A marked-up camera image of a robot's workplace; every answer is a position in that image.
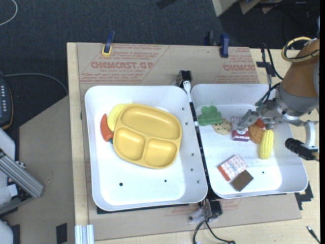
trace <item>white cable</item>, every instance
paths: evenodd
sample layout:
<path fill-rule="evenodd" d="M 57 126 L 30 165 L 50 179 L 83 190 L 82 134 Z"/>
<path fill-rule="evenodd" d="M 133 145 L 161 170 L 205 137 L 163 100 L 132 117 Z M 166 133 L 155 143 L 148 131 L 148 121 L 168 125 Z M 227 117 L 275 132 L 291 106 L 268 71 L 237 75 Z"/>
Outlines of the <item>white cable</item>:
<path fill-rule="evenodd" d="M 6 23 L 9 23 L 12 19 L 14 19 L 14 18 L 16 17 L 16 15 L 17 15 L 17 13 L 18 13 L 18 5 L 17 5 L 16 1 L 15 1 L 15 0 L 11 0 L 11 1 L 12 1 L 12 2 L 15 4 L 15 6 L 16 6 L 16 12 L 14 13 L 14 15 L 13 15 L 9 20 L 0 23 L 0 26 L 1 26 L 1 25 L 4 25 L 4 24 L 6 24 Z"/>

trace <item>blue clamp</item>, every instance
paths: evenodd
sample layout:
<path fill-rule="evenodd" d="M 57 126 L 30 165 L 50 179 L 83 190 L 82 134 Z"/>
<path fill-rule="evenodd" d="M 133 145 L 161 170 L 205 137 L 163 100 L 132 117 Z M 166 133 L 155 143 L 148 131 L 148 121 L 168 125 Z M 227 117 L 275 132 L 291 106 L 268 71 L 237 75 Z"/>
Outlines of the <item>blue clamp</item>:
<path fill-rule="evenodd" d="M 229 36 L 226 33 L 220 35 L 220 56 L 222 58 L 228 58 L 228 46 L 229 46 Z"/>
<path fill-rule="evenodd" d="M 112 30 L 112 31 L 110 31 L 110 33 L 108 34 L 106 44 L 104 44 L 104 45 L 103 45 L 103 48 L 102 48 L 102 55 L 103 55 L 104 57 L 108 57 L 108 56 L 111 55 L 111 52 L 112 52 L 112 46 L 111 46 L 111 44 L 112 44 L 113 41 L 114 41 L 114 37 L 115 37 L 115 31 Z"/>

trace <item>black device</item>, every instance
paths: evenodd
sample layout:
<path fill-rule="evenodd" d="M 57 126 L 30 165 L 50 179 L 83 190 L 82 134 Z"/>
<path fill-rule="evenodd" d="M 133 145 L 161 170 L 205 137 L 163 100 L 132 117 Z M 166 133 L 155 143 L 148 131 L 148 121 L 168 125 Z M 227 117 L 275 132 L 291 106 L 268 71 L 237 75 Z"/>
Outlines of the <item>black device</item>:
<path fill-rule="evenodd" d="M 4 80 L 0 76 L 0 128 L 7 128 L 12 121 L 12 98 L 10 89 Z"/>

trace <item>robotic hand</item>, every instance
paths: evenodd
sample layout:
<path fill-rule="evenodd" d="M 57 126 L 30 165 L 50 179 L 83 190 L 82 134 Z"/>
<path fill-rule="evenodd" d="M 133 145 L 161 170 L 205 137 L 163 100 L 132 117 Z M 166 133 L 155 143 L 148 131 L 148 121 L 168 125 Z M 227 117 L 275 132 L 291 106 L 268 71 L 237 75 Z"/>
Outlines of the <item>robotic hand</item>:
<path fill-rule="evenodd" d="M 292 43 L 307 41 L 304 48 L 295 58 L 288 58 L 286 51 Z M 305 160 L 319 161 L 318 148 L 315 142 L 315 124 L 319 121 L 302 121 L 300 117 L 312 110 L 319 113 L 319 47 L 320 40 L 300 37 L 289 41 L 282 49 L 282 57 L 292 63 L 282 82 L 271 87 L 271 75 L 268 75 L 269 91 L 256 103 L 256 111 L 248 110 L 239 129 L 254 124 L 261 118 L 267 129 L 278 123 L 287 122 L 294 126 L 304 126 L 306 143 L 293 138 L 285 142 L 285 146 Z M 276 89 L 275 96 L 269 100 L 270 93 Z"/>

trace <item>black floor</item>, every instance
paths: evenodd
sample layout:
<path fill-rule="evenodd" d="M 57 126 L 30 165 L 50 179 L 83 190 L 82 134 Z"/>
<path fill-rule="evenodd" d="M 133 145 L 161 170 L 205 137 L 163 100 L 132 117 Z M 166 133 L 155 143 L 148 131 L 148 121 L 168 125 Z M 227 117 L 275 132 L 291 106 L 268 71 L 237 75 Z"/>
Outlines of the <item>black floor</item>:
<path fill-rule="evenodd" d="M 282 48 L 298 36 L 314 37 L 320 0 L 284 0 L 264 14 L 243 15 L 238 3 L 217 18 L 211 0 L 14 0 L 16 17 L 0 25 L 3 75 L 41 73 L 65 86 L 67 42 L 203 45 L 209 31 L 228 33 L 230 46 Z M 15 13 L 11 0 L 0 0 L 0 24 Z M 14 102 L 8 131 L 18 128 L 66 95 L 56 81 L 41 76 L 7 77 Z"/>

